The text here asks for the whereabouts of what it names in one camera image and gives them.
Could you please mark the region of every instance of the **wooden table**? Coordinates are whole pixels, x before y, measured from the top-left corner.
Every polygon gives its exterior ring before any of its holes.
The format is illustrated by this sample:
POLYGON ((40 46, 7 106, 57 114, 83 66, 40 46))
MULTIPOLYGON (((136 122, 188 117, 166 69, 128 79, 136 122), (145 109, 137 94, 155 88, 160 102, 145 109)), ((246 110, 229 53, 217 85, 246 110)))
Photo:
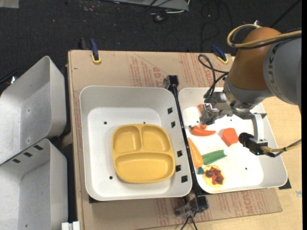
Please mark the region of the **wooden table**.
MULTIPOLYGON (((84 189, 84 165, 80 149, 80 143, 82 143, 80 140, 80 120, 76 118, 79 115, 77 112, 80 111, 76 106, 79 104, 78 96, 82 88, 88 85, 118 85, 118 83, 120 83, 120 86, 161 86, 167 74, 178 75, 182 79, 182 88, 191 86, 208 87, 208 82, 210 81, 210 74, 197 72, 198 69, 195 69, 198 63, 195 60, 197 58, 192 53, 100 51, 99 54, 102 58, 101 65, 96 65, 92 62, 90 51, 87 50, 72 50, 68 55, 77 215, 83 230, 92 230, 93 228, 85 228, 85 225, 89 226, 90 222, 98 221, 101 216, 95 211, 97 205, 88 204, 88 194, 84 189)), ((225 69, 229 70, 231 63, 232 61, 230 60, 225 69)), ((214 60, 213 64, 215 67, 218 65, 218 67, 223 68, 218 61, 214 60)), ((263 106, 278 147, 286 147, 301 138, 301 114, 297 106, 284 103, 275 97, 266 99, 263 102, 263 106)), ((198 222, 196 223, 198 229, 302 229, 301 154, 301 147, 282 154, 292 187, 283 190, 276 189, 283 209, 282 212, 198 222)), ((141 207, 142 201, 134 201, 133 206, 141 207)), ((112 219, 114 219, 114 222, 121 221, 120 212, 118 213, 118 218, 112 217, 112 219)), ((146 222, 146 219, 137 218, 136 220, 146 222)), ((182 225, 173 225, 155 229, 178 230, 181 227, 182 225)), ((191 230, 194 227, 192 224, 188 224, 185 229, 191 230)))

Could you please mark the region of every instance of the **yellow plate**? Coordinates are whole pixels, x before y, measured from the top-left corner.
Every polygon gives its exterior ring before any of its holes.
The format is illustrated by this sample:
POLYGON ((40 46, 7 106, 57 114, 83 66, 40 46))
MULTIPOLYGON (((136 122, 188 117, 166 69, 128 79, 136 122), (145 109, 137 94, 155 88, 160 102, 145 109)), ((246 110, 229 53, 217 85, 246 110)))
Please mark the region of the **yellow plate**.
POLYGON ((112 156, 116 174, 127 183, 160 182, 175 172, 170 138, 157 125, 118 127, 112 135, 112 156))

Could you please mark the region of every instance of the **table surface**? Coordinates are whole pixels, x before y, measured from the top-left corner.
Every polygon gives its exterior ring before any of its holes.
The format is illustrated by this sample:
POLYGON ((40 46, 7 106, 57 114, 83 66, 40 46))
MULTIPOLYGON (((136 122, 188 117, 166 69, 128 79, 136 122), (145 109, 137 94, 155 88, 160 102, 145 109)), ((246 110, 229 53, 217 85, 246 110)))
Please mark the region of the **table surface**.
MULTIPOLYGON (((84 55, 84 51, 80 51, 80 56, 84 55)), ((69 89, 70 89, 70 103, 71 106, 74 106, 74 100, 72 98, 73 92, 76 91, 74 82, 73 82, 73 71, 86 67, 86 64, 78 64, 78 67, 71 64, 71 52, 69 52, 69 89)), ((116 57, 113 59, 114 64, 117 63, 116 57)), ((91 77, 88 77, 88 83, 86 85, 92 85, 91 77)), ((267 113, 268 120, 270 122, 273 134, 275 136, 276 143, 278 147, 283 148, 292 144, 293 142, 301 139, 301 114, 297 106, 293 106, 282 102, 276 97, 267 98, 263 101, 264 109, 267 113)), ((75 110, 71 110, 72 119, 75 118, 75 110)), ((76 200, 77 200, 77 214, 78 220, 81 223, 81 229, 84 229, 83 223, 83 205, 82 205, 82 193, 80 186, 80 167, 78 164, 78 151, 76 148, 77 138, 76 133, 79 130, 75 130, 73 125, 75 120, 72 120, 72 133, 73 133, 73 146, 74 146, 74 168, 75 168, 75 180, 76 180, 76 200)), ((237 230, 237 229, 250 229, 250 230, 259 230, 259 229, 275 229, 275 230, 300 230, 303 228, 303 218, 302 218, 302 152, 301 146, 284 152, 282 158, 288 173, 288 178, 291 184, 289 189, 276 189, 280 204, 282 206, 282 212, 264 214, 264 215, 255 215, 249 217, 240 217, 240 218, 230 218, 223 220, 214 220, 214 221, 204 221, 197 222, 197 228, 210 229, 210 230, 237 230)), ((154 228, 155 230, 178 230, 182 225, 176 226, 167 226, 154 228)), ((191 230, 194 229, 193 224, 189 223, 185 229, 191 230)))

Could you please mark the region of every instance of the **black floor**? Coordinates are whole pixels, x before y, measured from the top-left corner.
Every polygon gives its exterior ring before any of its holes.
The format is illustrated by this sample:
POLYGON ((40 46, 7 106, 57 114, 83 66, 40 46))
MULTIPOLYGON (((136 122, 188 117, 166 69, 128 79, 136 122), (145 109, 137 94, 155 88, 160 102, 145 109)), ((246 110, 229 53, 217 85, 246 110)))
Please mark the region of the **black floor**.
MULTIPOLYGON (((189 12, 153 21, 157 8, 98 0, 19 0, 0 7, 0 80, 21 76, 45 55, 60 68, 84 37, 100 50, 211 52, 212 44, 235 55, 229 32, 259 20, 280 32, 302 27, 299 0, 192 0, 189 12)), ((0 91, 8 86, 6 80, 0 91)))

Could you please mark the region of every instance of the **cardboard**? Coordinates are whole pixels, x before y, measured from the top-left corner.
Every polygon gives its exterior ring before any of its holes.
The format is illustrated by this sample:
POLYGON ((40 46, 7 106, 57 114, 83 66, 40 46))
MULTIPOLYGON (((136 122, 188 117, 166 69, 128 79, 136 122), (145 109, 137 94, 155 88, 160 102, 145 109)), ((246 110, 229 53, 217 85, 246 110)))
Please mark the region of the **cardboard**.
MULTIPOLYGON (((81 229, 137 230, 183 224, 185 218, 175 216, 175 209, 184 205, 182 198, 90 203, 84 182, 79 94, 89 85, 161 87, 167 75, 178 75, 180 89, 208 87, 213 81, 212 71, 198 62, 199 53, 99 51, 100 64, 94 64, 90 54, 89 50, 72 50, 68 55, 77 215, 81 229)), ((229 61, 223 64, 214 54, 206 55, 215 69, 229 71, 231 56, 227 56, 229 61)), ((222 86, 223 81, 220 81, 217 87, 222 86)), ((275 188, 206 198, 209 209, 197 214, 196 222, 282 211, 275 188)))

